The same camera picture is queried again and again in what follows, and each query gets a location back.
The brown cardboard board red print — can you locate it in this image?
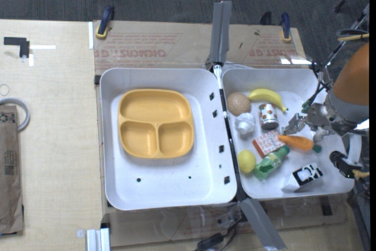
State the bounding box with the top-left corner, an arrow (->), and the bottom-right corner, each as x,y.
92,19 -> 348,247

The yellow lemon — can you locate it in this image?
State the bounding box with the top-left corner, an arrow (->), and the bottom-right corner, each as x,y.
237,149 -> 257,174

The yellow divided plate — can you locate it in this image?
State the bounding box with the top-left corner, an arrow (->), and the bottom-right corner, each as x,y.
117,88 -> 196,160

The yellow banana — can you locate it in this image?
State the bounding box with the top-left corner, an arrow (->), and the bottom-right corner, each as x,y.
248,88 -> 288,113

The orange carrot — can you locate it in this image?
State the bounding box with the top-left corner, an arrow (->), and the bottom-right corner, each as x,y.
277,134 -> 323,154

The brown paper bag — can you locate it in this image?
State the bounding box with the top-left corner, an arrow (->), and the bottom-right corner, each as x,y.
0,105 -> 25,236

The black and white carton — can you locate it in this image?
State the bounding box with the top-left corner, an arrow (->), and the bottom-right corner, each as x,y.
281,162 -> 325,194

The orange and white packet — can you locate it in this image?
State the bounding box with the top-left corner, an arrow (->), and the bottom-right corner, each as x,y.
252,129 -> 287,159

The black cylinder on white bracket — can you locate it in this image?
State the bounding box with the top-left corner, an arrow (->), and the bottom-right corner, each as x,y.
328,132 -> 364,179

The white plastic tray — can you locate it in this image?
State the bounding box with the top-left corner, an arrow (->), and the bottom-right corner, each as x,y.
220,67 -> 355,201
99,67 -> 238,212

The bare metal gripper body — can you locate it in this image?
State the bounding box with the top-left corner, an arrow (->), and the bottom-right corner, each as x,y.
304,102 -> 337,135

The green plastic bottle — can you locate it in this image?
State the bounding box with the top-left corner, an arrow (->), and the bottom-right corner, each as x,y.
253,145 -> 291,181

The white crumpled object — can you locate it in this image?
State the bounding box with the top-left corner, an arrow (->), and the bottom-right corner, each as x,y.
234,112 -> 256,135

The white can with red print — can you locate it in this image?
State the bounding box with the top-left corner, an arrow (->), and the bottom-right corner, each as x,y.
258,103 -> 280,130

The brown speckled ball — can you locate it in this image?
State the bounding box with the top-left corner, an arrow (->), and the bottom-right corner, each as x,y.
226,92 -> 252,117

